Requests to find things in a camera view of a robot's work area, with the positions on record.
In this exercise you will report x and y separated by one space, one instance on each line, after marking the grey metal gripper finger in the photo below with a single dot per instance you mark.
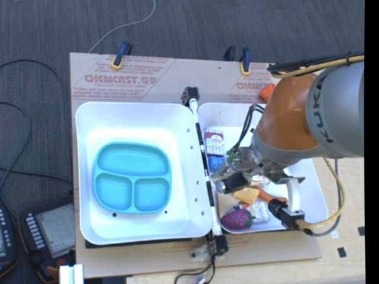
222 173

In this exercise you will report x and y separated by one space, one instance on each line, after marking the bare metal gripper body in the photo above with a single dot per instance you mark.
250 160

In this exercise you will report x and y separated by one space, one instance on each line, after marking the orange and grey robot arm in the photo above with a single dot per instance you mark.
296 114

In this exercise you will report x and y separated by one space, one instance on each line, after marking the blue rounded toy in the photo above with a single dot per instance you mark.
213 163

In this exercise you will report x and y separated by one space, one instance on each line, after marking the black can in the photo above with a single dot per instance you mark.
235 183

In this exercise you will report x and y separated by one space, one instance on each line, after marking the white and orange toy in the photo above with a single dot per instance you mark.
260 180

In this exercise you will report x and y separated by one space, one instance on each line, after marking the red and white carton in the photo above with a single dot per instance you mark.
213 142

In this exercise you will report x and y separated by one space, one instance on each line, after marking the yellow cheese wedge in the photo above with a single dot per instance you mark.
247 195

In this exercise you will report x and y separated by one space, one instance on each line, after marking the thin black and white rod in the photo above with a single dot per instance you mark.
202 146

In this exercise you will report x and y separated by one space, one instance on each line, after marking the orange carrot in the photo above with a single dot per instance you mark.
271 197

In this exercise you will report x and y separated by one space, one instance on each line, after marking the white plastic tray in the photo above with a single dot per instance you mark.
183 146
314 194

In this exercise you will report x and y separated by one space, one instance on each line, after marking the purple grapes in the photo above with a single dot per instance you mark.
237 219

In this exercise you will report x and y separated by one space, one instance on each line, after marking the white printed packet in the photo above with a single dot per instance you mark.
260 212

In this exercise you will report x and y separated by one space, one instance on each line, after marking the orange block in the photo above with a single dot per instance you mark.
267 92

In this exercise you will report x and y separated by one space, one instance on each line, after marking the blue divided plate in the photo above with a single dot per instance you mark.
133 177

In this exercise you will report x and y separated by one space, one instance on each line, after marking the brown cardboard board red print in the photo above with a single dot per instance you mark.
133 78

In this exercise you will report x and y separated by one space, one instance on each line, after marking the black cylinder on white bracket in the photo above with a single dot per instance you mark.
293 194

